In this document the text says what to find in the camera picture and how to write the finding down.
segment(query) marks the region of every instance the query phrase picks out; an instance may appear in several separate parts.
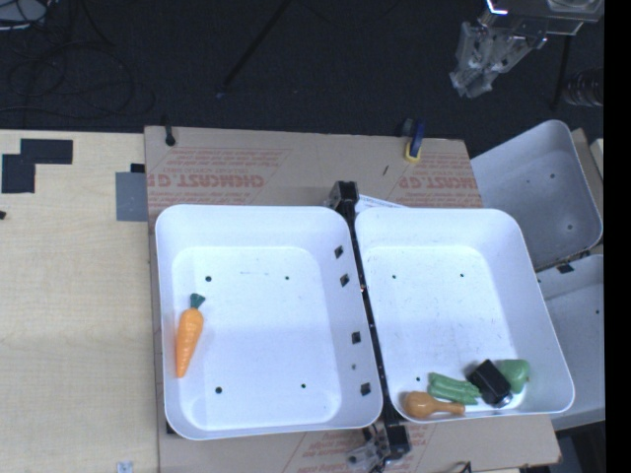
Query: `white plastic bin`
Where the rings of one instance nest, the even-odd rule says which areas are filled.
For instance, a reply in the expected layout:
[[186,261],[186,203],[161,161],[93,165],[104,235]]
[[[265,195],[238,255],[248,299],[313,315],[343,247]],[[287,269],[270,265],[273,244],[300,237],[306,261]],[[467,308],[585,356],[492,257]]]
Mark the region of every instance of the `white plastic bin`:
[[542,122],[473,158],[471,167],[484,207],[507,212],[522,228],[535,270],[600,240],[602,219],[564,122]]
[[[394,407],[429,372],[523,358],[523,393],[474,419],[566,410],[574,387],[516,221],[493,209],[361,212],[356,234]],[[384,399],[344,218],[324,207],[177,205],[156,224],[167,419],[188,439],[363,428]],[[183,378],[175,332],[204,329]]]
[[517,222],[494,209],[389,209],[356,222],[366,282],[397,411],[430,372],[465,375],[486,359],[525,359],[525,389],[498,410],[480,400],[464,416],[562,412],[574,386]]
[[[188,439],[361,428],[383,396],[350,233],[324,207],[177,205],[156,223],[165,409]],[[183,378],[175,332],[204,328]]]
[[592,254],[537,274],[576,387],[572,407],[551,416],[557,431],[605,419],[603,263]]

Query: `light wood surface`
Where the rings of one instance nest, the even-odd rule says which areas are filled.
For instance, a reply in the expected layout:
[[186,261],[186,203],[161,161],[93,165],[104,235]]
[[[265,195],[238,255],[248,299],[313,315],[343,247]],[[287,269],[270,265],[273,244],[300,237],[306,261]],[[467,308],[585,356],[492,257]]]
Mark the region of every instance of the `light wood surface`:
[[74,160],[0,194],[0,470],[156,472],[147,224],[115,215],[143,136],[0,131],[0,154],[20,138],[72,139]]

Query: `toy carrot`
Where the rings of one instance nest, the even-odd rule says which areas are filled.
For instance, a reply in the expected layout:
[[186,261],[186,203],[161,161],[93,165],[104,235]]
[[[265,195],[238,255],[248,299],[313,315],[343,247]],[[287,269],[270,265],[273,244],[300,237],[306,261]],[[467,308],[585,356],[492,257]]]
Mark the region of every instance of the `toy carrot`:
[[195,346],[204,325],[204,316],[199,311],[199,306],[205,301],[203,296],[193,293],[190,295],[190,308],[187,308],[179,317],[179,327],[175,339],[175,374],[177,378],[182,378],[186,374],[193,352],[195,352]]

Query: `cardboard sheet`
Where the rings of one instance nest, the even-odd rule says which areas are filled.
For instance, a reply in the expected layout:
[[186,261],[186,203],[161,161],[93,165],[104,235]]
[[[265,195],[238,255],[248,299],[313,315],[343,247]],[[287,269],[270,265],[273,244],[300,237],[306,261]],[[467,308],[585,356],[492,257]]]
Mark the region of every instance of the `cardboard sheet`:
[[[345,454],[363,443],[359,430],[208,441],[167,433],[156,218],[180,203],[322,205],[337,180],[356,181],[361,194],[408,207],[480,208],[464,143],[425,138],[420,162],[411,164],[403,158],[402,138],[182,127],[173,128],[173,136],[170,147],[165,127],[145,129],[161,470],[352,471]],[[407,424],[413,449],[387,471],[459,471],[469,460],[476,471],[559,461],[547,416],[485,421]]]

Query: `dark background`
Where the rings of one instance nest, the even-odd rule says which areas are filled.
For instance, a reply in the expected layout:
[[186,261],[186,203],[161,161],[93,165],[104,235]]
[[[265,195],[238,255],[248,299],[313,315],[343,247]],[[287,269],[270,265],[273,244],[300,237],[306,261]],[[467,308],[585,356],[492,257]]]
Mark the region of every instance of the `dark background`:
[[[461,98],[460,25],[483,0],[293,0],[216,97],[283,0],[53,0],[42,25],[0,32],[0,127],[140,133],[145,125],[465,141],[473,157],[548,119],[602,137],[603,108],[552,110],[564,37],[493,91]],[[603,65],[604,18],[573,38],[567,74]]]

